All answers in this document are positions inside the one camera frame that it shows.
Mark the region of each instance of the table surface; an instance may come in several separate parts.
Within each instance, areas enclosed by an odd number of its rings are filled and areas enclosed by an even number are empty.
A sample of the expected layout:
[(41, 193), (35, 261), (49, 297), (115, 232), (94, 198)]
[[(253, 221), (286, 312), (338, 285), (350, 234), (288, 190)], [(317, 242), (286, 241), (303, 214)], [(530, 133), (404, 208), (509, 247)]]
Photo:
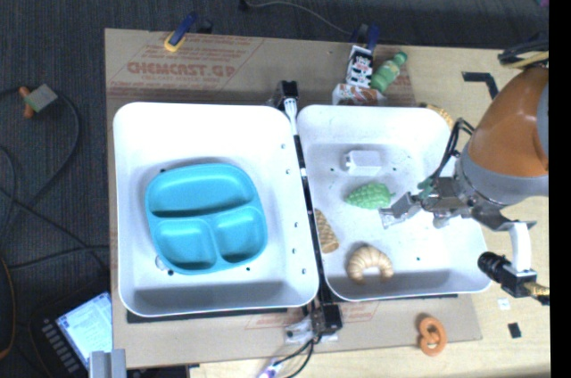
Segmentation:
[[(223, 318), (227, 322), (224, 321), (222, 325), (205, 319), (132, 325), (125, 320), (125, 308), (117, 293), (117, 206), (114, 198), (112, 117), (125, 103), (152, 100), (154, 93), (157, 100), (164, 100), (165, 94), (164, 82), (154, 92), (152, 88), (145, 88), (145, 81), (148, 86), (153, 86), (149, 77), (139, 75), (137, 83), (129, 83), (124, 78), (121, 80), (118, 72), (121, 69), (127, 72), (129, 53), (140, 54), (141, 47), (148, 47), (149, 37), (154, 36), (164, 37), (162, 33), (155, 35), (146, 31), (108, 29), (105, 33), (114, 348), (126, 350), (129, 368), (193, 364), (197, 362), (194, 352), (207, 349), (213, 351), (213, 360), (199, 360), (200, 366), (192, 369), (193, 377), (255, 377), (268, 363), (269, 357), (282, 357), (292, 350), (283, 348), (279, 325), (274, 329), (259, 329), (258, 337), (245, 336), (240, 342), (249, 341), (254, 347), (259, 347), (261, 353), (256, 355), (254, 351), (240, 356), (244, 345), (233, 344), (231, 335), (235, 325), (241, 323), (237, 320), (240, 316)], [(306, 93), (307, 103), (330, 103), (331, 91), (341, 82), (351, 49), (351, 45), (344, 43), (252, 37), (208, 36), (204, 40), (207, 45), (217, 42), (232, 45), (233, 53), (226, 53), (226, 59), (216, 59), (216, 65), (222, 60), (222, 68), (232, 75), (223, 84), (219, 82), (215, 94), (208, 89), (209, 86), (194, 84), (192, 87), (197, 88), (198, 92), (196, 96), (189, 96), (190, 102), (256, 102), (261, 95), (268, 98), (279, 80), (288, 79), (298, 81), (301, 96)], [(417, 103), (437, 105), (453, 118), (462, 117), (472, 124), (480, 120), (491, 97), (485, 83), (467, 83), (462, 78), (462, 72), (489, 72), (499, 89), (518, 73), (517, 70), (500, 66), (497, 60), (500, 50), (379, 46), (375, 55), (376, 58), (382, 57), (401, 49), (409, 56), (406, 73)], [(203, 65), (211, 66), (209, 61)], [(249, 82), (249, 77), (254, 78), (255, 82)], [(173, 83), (171, 87), (174, 86), (180, 89), (180, 84)], [(504, 214), (508, 218), (537, 221), (530, 230), (533, 269), (538, 272), (538, 282), (549, 286), (549, 200), (529, 198), (505, 209)], [(511, 256), (508, 234), (484, 228), (484, 239), (490, 251), (508, 258)], [(462, 295), (453, 302), (445, 299), (385, 301), (378, 302), (372, 309), (377, 312), (375, 317), (380, 320), (379, 325), (387, 331), (379, 334), (380, 343), (373, 341), (373, 344), (390, 348), (368, 346), (367, 338), (372, 332), (368, 332), (366, 323), (347, 325), (346, 338), (351, 338), (351, 347), (343, 348), (344, 327), (339, 332), (337, 345), (318, 345), (317, 354), (312, 356), (301, 376), (498, 377), (550, 374), (550, 308), (530, 298), (510, 298), (496, 283), (484, 292)], [(418, 316), (423, 312), (441, 314), (448, 322), (447, 328), (454, 333), (452, 338), (454, 335), (459, 338), (450, 342), (437, 357), (428, 357), (419, 350), (411, 326), (403, 325), (400, 332), (402, 318), (408, 320), (412, 314)], [(512, 338), (509, 332), (509, 325), (514, 323), (521, 331), (518, 338)], [(409, 336), (410, 341), (402, 341), (403, 336)], [(282, 346), (278, 348), (272, 346), (280, 343)], [(284, 374), (295, 370), (301, 361), (302, 357), (290, 361), (291, 368), (284, 369)]]

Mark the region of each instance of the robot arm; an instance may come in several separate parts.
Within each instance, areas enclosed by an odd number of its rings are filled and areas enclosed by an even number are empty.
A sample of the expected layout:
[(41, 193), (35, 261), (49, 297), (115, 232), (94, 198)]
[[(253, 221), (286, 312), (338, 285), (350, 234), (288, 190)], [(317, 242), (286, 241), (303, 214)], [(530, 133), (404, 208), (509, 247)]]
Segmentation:
[[(500, 91), (476, 128), (459, 119), (452, 129), (439, 168), (419, 185), (422, 191), (406, 193), (390, 209), (382, 209), (393, 222), (419, 210), (434, 215), (434, 226), (446, 226), (458, 215), (473, 218), (494, 231), (508, 231), (514, 249), (513, 262), (484, 253), (478, 266), (514, 297), (532, 296), (549, 304), (535, 282), (531, 266), (528, 228), (535, 222), (512, 221), (501, 210), (531, 196), (549, 196), (549, 69), (530, 67)], [(458, 134), (470, 134), (462, 150), (456, 150)], [(441, 177), (451, 156), (457, 161), (452, 177)]]

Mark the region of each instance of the blue plate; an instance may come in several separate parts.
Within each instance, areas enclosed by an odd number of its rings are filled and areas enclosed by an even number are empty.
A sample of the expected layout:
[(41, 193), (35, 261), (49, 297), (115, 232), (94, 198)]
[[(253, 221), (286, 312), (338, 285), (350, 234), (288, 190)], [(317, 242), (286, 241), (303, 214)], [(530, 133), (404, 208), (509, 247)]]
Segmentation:
[(146, 216), (162, 262), (199, 275), (256, 259), (268, 243), (260, 196), (231, 164), (198, 164), (161, 172), (146, 188)]

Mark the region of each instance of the green bottle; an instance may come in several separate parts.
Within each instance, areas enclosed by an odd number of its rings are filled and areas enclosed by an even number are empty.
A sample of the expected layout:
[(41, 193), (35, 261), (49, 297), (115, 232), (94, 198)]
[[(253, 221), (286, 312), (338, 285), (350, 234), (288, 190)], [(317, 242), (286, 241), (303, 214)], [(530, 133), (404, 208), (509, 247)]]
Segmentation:
[(383, 93), (401, 72), (401, 66), (407, 61), (407, 54), (398, 52), (391, 60), (381, 64), (371, 77), (369, 87)]

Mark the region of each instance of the orange ring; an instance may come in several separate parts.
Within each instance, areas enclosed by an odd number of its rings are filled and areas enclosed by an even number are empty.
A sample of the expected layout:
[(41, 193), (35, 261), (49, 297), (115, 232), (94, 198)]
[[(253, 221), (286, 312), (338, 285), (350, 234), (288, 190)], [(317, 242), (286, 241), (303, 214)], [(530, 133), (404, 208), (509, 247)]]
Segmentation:
[(428, 316), (420, 321), (418, 331), (420, 332), (418, 339), (420, 349), (427, 356), (439, 355), (448, 343), (444, 326), (435, 317)]

